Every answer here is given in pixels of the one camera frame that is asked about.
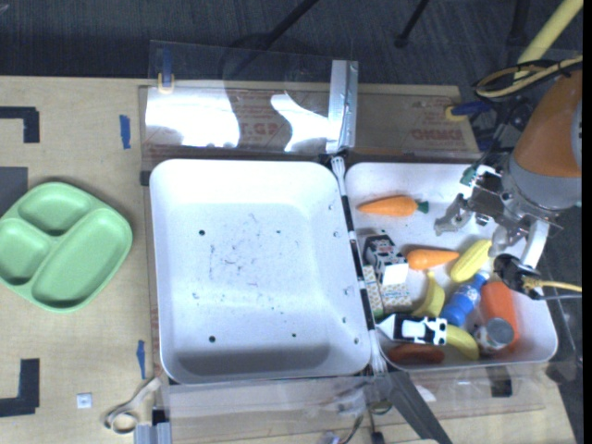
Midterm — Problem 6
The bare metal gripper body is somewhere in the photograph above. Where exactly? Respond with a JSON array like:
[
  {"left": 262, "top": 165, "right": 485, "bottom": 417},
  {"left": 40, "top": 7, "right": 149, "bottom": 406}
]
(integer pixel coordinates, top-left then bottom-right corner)
[{"left": 463, "top": 166, "right": 563, "bottom": 241}]

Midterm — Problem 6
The yellow corn cob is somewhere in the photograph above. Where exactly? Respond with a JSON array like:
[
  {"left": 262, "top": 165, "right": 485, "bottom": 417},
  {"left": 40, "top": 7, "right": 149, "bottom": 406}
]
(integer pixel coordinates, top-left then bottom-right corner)
[{"left": 450, "top": 239, "right": 493, "bottom": 284}]

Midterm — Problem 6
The orange can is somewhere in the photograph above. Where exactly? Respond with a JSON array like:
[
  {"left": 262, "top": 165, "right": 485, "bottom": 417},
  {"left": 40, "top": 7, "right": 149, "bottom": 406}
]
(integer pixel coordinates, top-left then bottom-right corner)
[{"left": 477, "top": 280, "right": 521, "bottom": 353}]

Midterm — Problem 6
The orange carrot with green top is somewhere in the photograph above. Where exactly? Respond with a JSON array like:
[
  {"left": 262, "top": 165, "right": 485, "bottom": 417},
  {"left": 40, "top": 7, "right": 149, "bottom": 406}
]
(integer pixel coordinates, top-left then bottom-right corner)
[{"left": 356, "top": 194, "right": 430, "bottom": 218}]

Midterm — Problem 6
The white plastic tray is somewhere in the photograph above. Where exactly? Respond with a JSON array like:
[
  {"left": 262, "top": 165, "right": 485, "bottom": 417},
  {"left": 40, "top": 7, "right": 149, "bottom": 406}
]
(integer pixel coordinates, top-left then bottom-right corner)
[
  {"left": 148, "top": 157, "right": 374, "bottom": 385},
  {"left": 343, "top": 161, "right": 560, "bottom": 372}
]

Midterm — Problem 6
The black and white cow carton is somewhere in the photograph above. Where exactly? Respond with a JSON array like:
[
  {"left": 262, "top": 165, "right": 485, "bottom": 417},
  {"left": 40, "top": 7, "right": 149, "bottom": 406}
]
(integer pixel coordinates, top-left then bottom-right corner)
[
  {"left": 375, "top": 313, "right": 450, "bottom": 346},
  {"left": 362, "top": 232, "right": 411, "bottom": 287}
]

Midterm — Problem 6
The blue bottle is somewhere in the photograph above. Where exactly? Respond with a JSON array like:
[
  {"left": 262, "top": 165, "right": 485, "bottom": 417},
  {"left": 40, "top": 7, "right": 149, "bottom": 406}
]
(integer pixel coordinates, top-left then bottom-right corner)
[{"left": 439, "top": 270, "right": 491, "bottom": 327}]

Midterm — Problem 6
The yellow banana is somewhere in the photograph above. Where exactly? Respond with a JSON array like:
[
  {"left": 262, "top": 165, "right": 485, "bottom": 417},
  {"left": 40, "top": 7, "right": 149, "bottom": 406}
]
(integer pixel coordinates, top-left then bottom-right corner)
[
  {"left": 443, "top": 323, "right": 481, "bottom": 362},
  {"left": 412, "top": 269, "right": 447, "bottom": 319}
]

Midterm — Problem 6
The small white printed carton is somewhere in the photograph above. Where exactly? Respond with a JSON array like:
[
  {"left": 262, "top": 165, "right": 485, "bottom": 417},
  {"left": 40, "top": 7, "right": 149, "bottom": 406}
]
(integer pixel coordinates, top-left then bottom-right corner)
[{"left": 379, "top": 282, "right": 413, "bottom": 315}]

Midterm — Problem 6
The small white and red can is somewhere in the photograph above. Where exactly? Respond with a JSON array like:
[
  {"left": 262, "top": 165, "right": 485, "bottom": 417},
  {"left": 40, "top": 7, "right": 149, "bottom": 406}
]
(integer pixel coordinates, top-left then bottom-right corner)
[{"left": 473, "top": 325, "right": 499, "bottom": 356}]

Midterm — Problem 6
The small green and white carton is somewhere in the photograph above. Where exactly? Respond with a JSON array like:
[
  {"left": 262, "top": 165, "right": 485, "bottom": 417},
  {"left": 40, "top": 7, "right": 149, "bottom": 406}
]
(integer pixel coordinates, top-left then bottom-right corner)
[{"left": 361, "top": 264, "right": 386, "bottom": 319}]

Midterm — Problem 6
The red sausage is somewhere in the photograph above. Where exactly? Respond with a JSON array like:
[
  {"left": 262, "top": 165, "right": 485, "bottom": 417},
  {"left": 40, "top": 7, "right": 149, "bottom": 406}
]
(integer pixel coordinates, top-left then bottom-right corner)
[{"left": 387, "top": 343, "right": 447, "bottom": 366}]

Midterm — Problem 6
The green divided plate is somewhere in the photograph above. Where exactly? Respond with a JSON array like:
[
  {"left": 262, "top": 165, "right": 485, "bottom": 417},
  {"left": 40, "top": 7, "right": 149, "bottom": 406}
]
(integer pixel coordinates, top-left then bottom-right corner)
[{"left": 0, "top": 181, "right": 134, "bottom": 315}]

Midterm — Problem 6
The black cylinder on white bracket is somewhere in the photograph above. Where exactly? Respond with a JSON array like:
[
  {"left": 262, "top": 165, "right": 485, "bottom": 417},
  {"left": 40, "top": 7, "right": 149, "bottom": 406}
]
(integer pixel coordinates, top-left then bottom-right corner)
[{"left": 492, "top": 219, "right": 552, "bottom": 301}]

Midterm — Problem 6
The beige strap loop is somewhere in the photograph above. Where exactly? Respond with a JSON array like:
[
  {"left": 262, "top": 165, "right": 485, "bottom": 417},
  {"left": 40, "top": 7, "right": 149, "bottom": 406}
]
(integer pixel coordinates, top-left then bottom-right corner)
[{"left": 103, "top": 376, "right": 164, "bottom": 436}]

